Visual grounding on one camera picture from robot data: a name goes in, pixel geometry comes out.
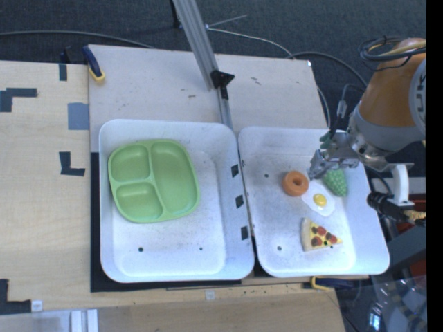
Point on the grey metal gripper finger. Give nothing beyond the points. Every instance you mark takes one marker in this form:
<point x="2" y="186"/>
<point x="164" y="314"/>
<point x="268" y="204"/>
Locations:
<point x="315" y="166"/>

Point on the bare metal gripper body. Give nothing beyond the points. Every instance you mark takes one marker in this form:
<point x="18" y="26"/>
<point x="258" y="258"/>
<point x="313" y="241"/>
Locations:
<point x="346" y="148"/>

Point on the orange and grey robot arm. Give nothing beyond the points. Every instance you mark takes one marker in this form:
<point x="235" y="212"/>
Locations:
<point x="387" y="102"/>

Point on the green grapes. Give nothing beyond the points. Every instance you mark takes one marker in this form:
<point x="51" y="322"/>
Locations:
<point x="337" y="184"/>

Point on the white and yellow fried egg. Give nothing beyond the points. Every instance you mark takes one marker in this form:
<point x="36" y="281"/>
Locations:
<point x="320" y="200"/>

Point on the orange doughnut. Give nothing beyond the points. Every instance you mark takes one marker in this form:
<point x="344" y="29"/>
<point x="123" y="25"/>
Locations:
<point x="288" y="189"/>

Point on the pizza slice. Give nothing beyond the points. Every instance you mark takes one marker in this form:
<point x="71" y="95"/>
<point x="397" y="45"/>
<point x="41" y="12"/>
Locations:
<point x="316" y="238"/>

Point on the white plastic tray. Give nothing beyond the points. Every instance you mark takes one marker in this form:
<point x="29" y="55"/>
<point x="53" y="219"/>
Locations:
<point x="277" y="227"/>
<point x="214" y="220"/>

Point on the green divided plate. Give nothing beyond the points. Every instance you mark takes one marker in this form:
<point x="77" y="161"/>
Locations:
<point x="166" y="171"/>

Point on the black cylinder on white bracket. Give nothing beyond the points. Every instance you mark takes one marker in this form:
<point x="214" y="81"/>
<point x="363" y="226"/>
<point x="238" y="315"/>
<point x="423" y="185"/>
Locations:
<point x="401" y="185"/>

